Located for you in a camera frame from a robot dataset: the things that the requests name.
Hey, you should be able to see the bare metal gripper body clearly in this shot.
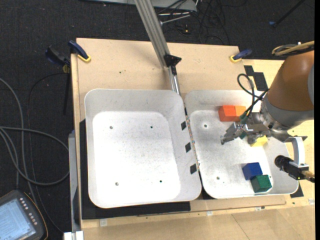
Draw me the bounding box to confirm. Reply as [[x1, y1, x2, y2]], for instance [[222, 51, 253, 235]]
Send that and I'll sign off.
[[242, 112, 276, 138]]

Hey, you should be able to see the yellow cube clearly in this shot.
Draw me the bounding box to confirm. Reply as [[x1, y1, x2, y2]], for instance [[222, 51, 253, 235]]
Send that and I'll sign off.
[[249, 135, 269, 148]]

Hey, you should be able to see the orange cube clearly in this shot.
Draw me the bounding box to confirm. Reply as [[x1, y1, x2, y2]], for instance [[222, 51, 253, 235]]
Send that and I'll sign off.
[[218, 105, 247, 123]]

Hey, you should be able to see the white plastic tray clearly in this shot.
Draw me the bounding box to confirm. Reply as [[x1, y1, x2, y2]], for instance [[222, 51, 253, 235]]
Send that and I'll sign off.
[[184, 89, 300, 200], [84, 88, 203, 209]]

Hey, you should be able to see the blue cube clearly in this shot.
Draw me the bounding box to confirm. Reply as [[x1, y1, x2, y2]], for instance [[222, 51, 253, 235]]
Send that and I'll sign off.
[[241, 162, 264, 181]]

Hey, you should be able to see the green cube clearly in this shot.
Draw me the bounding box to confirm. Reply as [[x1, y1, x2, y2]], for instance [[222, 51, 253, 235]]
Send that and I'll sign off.
[[250, 174, 273, 194]]

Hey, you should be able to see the pale wood board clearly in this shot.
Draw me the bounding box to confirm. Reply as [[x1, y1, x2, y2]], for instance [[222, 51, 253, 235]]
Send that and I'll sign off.
[[75, 37, 287, 229]]

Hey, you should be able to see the black cylinder on white bracket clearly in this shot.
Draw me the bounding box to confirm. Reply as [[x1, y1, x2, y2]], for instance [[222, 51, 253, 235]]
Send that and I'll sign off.
[[274, 135, 310, 182]]

